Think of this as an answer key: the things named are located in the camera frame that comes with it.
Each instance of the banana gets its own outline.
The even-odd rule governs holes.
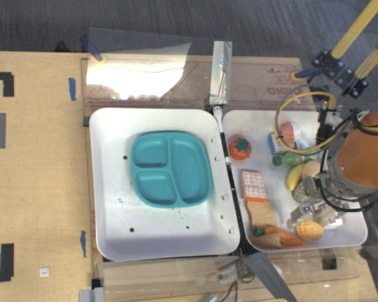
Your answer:
[[[285,184],[287,188],[293,191],[302,180],[302,170],[305,167],[306,163],[299,164],[293,167],[285,178]]]

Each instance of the gray carpet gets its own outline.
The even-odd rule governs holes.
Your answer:
[[[370,0],[0,0],[0,50],[54,51],[63,40],[81,51],[89,27],[229,39],[234,55],[299,57],[304,68],[333,48]],[[378,44],[378,14],[343,61],[355,69]],[[346,109],[378,109],[378,66]],[[315,84],[325,84],[318,79]],[[339,95],[340,89],[331,86]],[[373,210],[378,225],[378,205]],[[378,288],[378,240],[365,250]]]

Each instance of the carrot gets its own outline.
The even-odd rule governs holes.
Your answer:
[[[266,226],[265,227],[265,234],[273,234],[273,233],[281,233],[284,236],[284,244],[285,246],[301,246],[304,242],[286,231],[275,227],[275,226]]]

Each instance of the wooden surface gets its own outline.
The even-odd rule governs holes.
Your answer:
[[[78,301],[79,290],[91,285],[89,171],[81,121],[84,58],[0,52],[0,71],[12,72],[15,81],[13,98],[3,97],[0,82],[0,113],[7,122],[6,148],[0,149],[0,245],[14,243],[14,277],[0,283],[0,301]],[[70,77],[76,80],[76,101],[69,94]],[[299,301],[378,301],[366,261],[358,254],[348,261],[349,277],[334,281],[325,273],[322,281],[290,289]],[[39,268],[47,266],[50,277],[39,277]],[[241,301],[273,298],[265,288],[240,288]]]

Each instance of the red tomato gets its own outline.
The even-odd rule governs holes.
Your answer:
[[[228,146],[229,155],[235,160],[248,158],[251,151],[251,144],[244,138],[235,138]]]

